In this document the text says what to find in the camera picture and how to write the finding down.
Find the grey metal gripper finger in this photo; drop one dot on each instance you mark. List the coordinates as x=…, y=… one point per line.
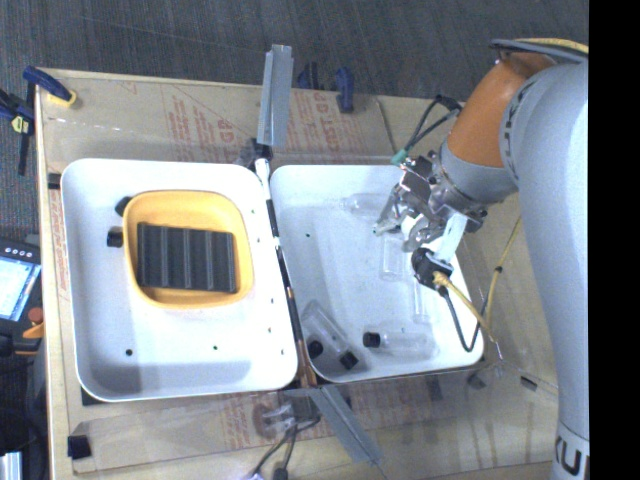
x=387, y=220
x=422, y=233

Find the black cylinder on white bracket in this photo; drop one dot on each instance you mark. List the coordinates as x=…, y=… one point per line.
x=431, y=264

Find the black ribbed block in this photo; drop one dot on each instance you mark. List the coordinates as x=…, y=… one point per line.
x=185, y=258

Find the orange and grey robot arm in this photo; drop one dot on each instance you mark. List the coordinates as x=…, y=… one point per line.
x=550, y=178

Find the thin black and white rod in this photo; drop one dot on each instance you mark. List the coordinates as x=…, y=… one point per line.
x=278, y=248

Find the brown cardboard board red print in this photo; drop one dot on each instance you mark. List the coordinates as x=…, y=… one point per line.
x=210, y=118

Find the yellow plastic bowl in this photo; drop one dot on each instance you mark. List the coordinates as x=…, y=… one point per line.
x=187, y=207

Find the white plastic tray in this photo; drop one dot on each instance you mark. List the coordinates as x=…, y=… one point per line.
x=340, y=268
x=175, y=348

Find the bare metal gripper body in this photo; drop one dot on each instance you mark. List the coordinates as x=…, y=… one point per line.
x=425, y=188

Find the black cylinder cap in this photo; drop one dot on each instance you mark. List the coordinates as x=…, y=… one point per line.
x=123, y=205
x=114, y=238

